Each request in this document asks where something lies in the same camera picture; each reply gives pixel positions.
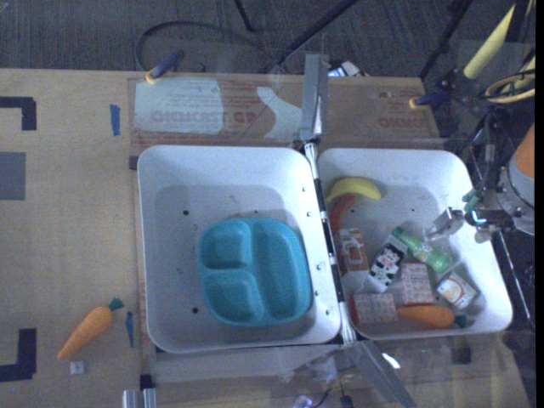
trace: white bin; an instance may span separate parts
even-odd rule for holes
[[[369,258],[397,225],[421,231],[447,207],[460,208],[472,187],[456,156],[437,150],[331,149],[318,166],[327,191],[343,176],[365,176],[382,191],[360,200],[346,222],[361,229]],[[149,334],[172,353],[261,346],[326,343],[339,332],[337,294],[329,266],[309,163],[288,148],[159,145],[138,164],[144,236]],[[240,328],[207,312],[196,264],[199,234],[233,217],[279,219],[302,237],[314,291],[303,318],[282,326]],[[464,225],[450,250],[480,292],[464,329],[429,330],[406,322],[368,325],[359,333],[380,340],[498,332],[512,306],[491,244],[478,244]],[[396,298],[400,291],[390,287]]]

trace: metal clamp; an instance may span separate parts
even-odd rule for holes
[[[462,210],[452,210],[448,207],[434,221],[434,226],[423,232],[426,241],[436,241],[448,235],[455,234],[464,224]]]
[[[306,54],[303,86],[303,119],[296,138],[307,142],[325,132],[328,106],[329,57]]]
[[[125,390],[122,394],[122,408],[156,408],[156,388],[145,388],[143,392]]]

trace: blue divided plate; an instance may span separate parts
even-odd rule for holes
[[[210,312],[234,326],[271,326],[300,318],[312,299],[303,244],[272,218],[232,218],[208,227],[198,268]]]

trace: toy banana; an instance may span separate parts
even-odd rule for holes
[[[380,190],[368,178],[346,177],[340,178],[334,183],[331,193],[328,195],[325,201],[331,202],[334,198],[345,194],[359,194],[366,196],[371,200],[379,200],[382,198],[382,193]]]

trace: orange carrot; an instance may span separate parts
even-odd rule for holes
[[[340,223],[342,222],[343,215],[355,204],[356,201],[356,194],[344,194],[338,198],[337,203],[331,210],[331,217],[329,218],[331,232],[334,235],[340,230]]]
[[[440,305],[415,305],[397,309],[397,315],[418,320],[435,328],[447,328],[455,321],[453,312]]]
[[[57,359],[65,359],[108,329],[113,319],[111,312],[123,306],[121,300],[118,297],[114,297],[107,307],[101,305],[93,309],[70,335],[70,338],[68,338],[63,348],[57,354]]]

